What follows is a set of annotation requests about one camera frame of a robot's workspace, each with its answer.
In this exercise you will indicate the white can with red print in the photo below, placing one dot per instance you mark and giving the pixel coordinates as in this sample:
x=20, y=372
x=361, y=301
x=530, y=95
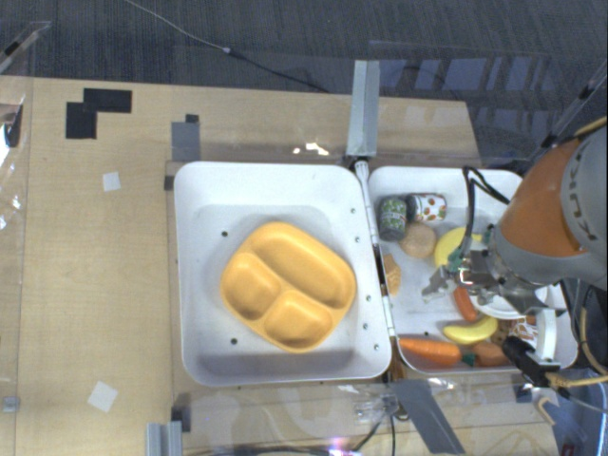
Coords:
x=427, y=208

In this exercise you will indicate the round tan biscuit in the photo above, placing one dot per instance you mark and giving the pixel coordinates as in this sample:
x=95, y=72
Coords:
x=418, y=240

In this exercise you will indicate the tan bread piece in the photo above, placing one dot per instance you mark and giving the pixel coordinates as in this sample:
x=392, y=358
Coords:
x=393, y=276

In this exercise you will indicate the orange toy food piece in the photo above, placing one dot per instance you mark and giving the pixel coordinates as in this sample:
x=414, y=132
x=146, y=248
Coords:
x=491, y=355

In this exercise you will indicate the green can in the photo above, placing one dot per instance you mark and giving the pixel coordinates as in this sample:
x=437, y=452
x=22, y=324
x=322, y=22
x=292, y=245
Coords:
x=393, y=219

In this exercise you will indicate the white plastic tray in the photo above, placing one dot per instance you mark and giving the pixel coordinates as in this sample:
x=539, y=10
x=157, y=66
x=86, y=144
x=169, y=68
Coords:
x=266, y=183
x=418, y=297

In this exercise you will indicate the pale wood board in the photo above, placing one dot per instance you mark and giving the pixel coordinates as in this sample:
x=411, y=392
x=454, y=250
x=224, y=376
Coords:
x=119, y=264

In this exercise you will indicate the small orange sausage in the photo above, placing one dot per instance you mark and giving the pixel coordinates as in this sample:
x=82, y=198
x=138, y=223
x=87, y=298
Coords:
x=464, y=304

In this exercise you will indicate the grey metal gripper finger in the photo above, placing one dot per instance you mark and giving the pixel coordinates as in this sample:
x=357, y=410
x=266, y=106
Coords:
x=436, y=285
x=485, y=296

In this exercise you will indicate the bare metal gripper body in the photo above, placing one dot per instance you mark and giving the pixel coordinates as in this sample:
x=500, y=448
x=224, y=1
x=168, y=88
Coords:
x=489, y=278

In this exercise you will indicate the orange and white patterned packet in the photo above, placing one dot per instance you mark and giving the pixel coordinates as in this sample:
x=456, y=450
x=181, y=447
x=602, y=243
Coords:
x=520, y=328

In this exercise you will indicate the white bowl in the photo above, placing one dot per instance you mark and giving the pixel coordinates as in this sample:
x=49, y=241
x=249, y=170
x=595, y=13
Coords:
x=499, y=311

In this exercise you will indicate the orange carrot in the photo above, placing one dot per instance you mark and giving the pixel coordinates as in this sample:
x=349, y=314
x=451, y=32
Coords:
x=430, y=349

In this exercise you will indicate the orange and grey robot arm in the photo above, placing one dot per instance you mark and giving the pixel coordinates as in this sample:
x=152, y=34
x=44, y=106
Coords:
x=541, y=216

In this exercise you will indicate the yellow banana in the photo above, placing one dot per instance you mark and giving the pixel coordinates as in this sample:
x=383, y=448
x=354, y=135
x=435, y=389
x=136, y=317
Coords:
x=449, y=250
x=470, y=331

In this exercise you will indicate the orange divided plate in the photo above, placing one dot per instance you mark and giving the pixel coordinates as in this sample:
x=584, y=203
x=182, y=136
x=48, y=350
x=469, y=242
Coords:
x=290, y=283

